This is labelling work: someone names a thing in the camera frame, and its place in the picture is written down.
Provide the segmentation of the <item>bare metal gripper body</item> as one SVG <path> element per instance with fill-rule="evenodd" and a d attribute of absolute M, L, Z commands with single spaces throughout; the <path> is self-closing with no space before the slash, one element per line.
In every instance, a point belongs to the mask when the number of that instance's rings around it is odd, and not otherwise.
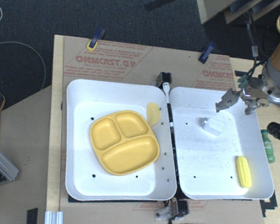
<path fill-rule="evenodd" d="M 272 79 L 263 75 L 240 78 L 241 98 L 254 100 L 263 105 L 274 104 L 280 107 L 280 87 Z"/>

